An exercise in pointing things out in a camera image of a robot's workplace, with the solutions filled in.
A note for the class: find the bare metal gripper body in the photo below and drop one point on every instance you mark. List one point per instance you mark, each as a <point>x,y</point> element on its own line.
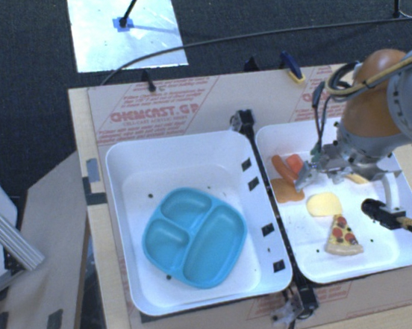
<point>335,161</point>

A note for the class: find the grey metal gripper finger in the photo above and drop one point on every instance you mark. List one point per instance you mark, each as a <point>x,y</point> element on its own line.
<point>303,179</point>

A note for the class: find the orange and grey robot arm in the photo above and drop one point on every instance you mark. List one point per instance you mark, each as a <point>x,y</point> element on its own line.
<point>391,113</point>

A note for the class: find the orange carrot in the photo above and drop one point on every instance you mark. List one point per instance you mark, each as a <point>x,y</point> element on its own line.
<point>295,162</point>

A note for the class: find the orange bread slice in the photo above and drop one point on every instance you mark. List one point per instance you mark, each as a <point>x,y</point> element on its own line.
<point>284,192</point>

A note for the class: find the red sausage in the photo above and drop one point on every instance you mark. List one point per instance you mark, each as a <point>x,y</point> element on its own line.
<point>282,169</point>

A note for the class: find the yellow banana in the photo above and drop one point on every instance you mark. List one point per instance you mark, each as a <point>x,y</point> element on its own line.
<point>358,179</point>

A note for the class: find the pale yellow round biscuit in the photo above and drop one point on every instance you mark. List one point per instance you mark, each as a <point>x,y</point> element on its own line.
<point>323,204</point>

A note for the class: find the thin black rod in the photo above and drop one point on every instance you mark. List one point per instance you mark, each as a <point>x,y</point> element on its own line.
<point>273,204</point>

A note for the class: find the pizza slice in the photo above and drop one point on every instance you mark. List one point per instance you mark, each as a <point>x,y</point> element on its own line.
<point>341,238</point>

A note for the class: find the white plastic tray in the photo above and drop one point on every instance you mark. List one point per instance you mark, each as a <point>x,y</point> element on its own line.
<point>354,264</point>
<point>189,151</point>

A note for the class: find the blue divided plate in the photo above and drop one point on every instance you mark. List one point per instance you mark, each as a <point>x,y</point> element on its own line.
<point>196,236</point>

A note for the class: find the brown cardboard board red print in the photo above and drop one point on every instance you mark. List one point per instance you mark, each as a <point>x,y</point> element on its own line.
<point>183,106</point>

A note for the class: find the black cylinder on white bracket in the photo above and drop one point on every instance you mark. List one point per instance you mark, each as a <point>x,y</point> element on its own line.
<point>382,214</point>

